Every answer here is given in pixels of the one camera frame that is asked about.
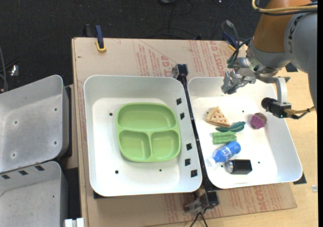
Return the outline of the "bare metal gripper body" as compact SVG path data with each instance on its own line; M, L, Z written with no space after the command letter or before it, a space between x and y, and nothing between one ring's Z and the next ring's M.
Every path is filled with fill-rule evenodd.
M233 84L254 84L260 64L257 60L248 57L238 57L231 71Z

